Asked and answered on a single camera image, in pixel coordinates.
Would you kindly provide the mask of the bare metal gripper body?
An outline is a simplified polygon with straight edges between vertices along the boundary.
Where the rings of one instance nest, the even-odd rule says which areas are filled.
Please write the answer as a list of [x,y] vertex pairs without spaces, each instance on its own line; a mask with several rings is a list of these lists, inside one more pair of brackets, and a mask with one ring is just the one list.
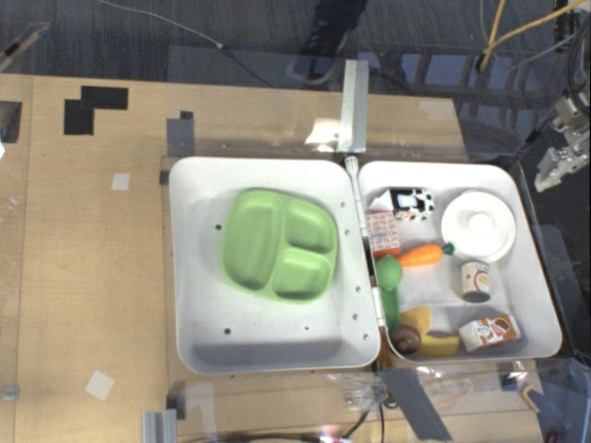
[[583,133],[589,129],[589,116],[585,115],[570,97],[560,97],[554,105],[554,110],[551,125],[556,131],[562,133],[569,129]]

